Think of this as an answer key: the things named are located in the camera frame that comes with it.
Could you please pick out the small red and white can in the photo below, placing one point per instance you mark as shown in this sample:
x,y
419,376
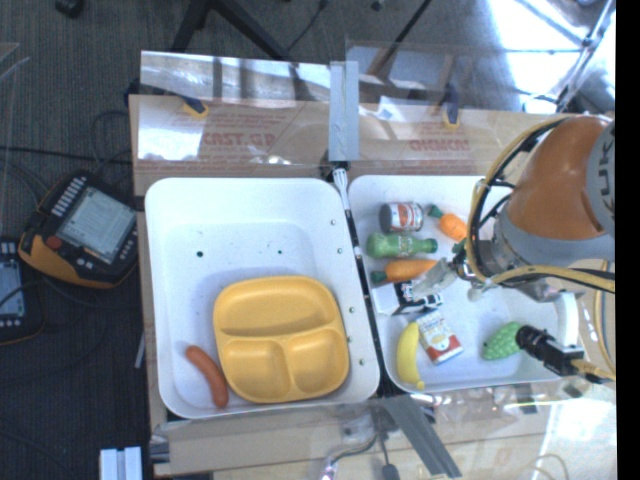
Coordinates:
x,y
402,217

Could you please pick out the green grapes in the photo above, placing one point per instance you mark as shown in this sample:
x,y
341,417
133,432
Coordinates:
x,y
502,342

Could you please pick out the black cylinder on white bracket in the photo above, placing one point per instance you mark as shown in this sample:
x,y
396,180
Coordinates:
x,y
547,350

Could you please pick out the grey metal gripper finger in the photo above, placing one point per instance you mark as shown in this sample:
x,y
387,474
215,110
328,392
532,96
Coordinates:
x,y
436,274
433,300

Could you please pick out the long orange carrot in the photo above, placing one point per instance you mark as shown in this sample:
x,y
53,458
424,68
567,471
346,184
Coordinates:
x,y
407,270

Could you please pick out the orange sausage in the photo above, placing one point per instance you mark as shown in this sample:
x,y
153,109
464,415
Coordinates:
x,y
210,373

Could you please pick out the yellow divided plate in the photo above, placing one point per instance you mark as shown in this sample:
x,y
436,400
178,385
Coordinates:
x,y
280,338

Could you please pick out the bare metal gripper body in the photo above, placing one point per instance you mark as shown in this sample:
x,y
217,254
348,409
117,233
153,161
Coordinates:
x,y
481,260

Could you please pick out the yellow banana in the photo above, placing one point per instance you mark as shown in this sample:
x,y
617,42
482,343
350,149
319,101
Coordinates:
x,y
407,353

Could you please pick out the white plastic tray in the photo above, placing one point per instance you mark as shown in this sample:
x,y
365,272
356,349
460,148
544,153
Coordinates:
x,y
500,368
250,228

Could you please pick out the brown cardboard board red print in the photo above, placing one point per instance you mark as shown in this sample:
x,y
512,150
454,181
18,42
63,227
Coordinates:
x,y
240,140

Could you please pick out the green bottle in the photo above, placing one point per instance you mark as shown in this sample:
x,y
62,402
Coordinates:
x,y
397,245

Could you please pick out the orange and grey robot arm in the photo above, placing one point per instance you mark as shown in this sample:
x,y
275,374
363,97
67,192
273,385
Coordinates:
x,y
555,193

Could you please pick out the short orange carrot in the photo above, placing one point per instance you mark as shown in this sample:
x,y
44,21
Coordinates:
x,y
452,225

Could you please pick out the red and white carton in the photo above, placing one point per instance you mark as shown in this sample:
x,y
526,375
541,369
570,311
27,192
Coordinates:
x,y
440,340

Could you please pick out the black and white carton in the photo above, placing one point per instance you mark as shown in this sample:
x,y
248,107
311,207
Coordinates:
x,y
392,298

